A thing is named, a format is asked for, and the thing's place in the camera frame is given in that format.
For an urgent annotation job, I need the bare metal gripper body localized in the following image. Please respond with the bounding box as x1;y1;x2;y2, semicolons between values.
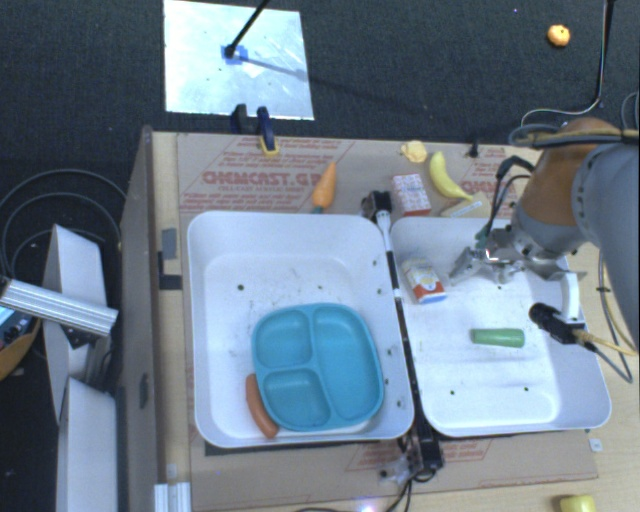
482;227;557;284

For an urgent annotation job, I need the white and orange carton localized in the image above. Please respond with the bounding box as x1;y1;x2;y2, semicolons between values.
400;256;448;306

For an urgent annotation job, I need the pale yellow block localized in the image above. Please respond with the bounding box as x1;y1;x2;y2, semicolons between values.
439;191;494;219

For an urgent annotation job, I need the green cylinder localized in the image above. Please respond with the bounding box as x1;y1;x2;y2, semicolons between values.
469;326;526;348

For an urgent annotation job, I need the thin black and white rod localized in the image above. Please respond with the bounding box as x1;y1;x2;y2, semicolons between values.
376;209;427;442

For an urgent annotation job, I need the red and white carton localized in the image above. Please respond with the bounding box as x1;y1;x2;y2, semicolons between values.
390;172;433;218

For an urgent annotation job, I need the yellow banana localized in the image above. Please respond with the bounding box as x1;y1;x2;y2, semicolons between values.
428;150;475;203

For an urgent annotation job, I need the white plastic tray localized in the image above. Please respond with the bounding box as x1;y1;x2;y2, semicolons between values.
389;215;613;439
186;209;417;449

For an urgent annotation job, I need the yellow crisp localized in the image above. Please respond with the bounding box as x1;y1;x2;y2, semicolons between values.
400;139;429;164

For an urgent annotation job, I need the orange carrot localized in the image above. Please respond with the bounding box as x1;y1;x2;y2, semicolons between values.
310;160;339;216

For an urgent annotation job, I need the blue divided plate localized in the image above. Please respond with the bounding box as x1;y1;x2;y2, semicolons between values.
250;302;386;433

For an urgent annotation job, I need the brown cardboard board, red print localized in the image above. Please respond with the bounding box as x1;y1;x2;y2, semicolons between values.
176;132;599;512

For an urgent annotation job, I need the yellow rounded block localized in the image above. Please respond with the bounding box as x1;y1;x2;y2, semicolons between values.
558;493;598;512

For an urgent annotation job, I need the orange sausage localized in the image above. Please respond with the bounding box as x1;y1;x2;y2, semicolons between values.
244;373;280;441

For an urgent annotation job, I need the black cylinder on white bracket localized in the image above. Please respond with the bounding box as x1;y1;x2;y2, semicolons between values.
528;271;587;347

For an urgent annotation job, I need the black block with thin wires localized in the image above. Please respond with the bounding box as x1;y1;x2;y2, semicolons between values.
361;190;394;220
398;428;446;477

